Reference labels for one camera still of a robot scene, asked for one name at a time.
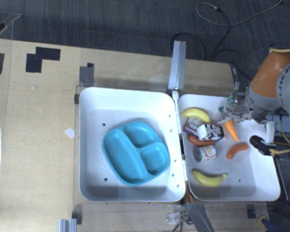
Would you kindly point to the orange carrot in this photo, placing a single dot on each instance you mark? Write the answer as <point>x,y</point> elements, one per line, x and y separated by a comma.
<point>231,129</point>

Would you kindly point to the blue divided plate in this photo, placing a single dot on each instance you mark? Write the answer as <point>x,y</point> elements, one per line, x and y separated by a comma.
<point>133,153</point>

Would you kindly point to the yellow banana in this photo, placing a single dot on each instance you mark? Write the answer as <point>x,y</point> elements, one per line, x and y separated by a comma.
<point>205,179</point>
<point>196,113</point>

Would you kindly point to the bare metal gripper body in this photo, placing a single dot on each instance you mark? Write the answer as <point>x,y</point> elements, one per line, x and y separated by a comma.
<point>241,112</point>

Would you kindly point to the orange sausage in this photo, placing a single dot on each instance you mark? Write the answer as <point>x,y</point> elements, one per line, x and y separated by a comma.
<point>236,150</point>
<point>194,140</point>

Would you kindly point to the white and black carton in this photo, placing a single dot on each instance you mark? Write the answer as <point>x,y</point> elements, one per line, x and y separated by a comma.
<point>210,132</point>

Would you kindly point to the pale wood board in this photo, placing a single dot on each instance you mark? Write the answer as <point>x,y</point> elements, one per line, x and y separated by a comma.
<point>137,71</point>

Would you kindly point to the small silver can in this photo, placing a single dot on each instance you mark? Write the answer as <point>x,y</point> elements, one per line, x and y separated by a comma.
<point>204,153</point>

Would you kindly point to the white plastic tray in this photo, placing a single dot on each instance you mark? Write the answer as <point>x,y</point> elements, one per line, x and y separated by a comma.
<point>253,177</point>
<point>94,159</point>

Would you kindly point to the black cylinder on white bracket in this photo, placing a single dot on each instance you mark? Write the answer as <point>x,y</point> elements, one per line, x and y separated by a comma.
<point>260,143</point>

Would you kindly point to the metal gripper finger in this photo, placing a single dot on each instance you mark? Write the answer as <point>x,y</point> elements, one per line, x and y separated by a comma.
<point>224,110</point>
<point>228,119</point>

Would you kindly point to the purple packet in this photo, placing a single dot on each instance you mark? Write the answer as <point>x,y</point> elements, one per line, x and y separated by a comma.
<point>190,127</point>

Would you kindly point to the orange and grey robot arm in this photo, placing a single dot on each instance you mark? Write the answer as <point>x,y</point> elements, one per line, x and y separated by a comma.
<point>270,78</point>

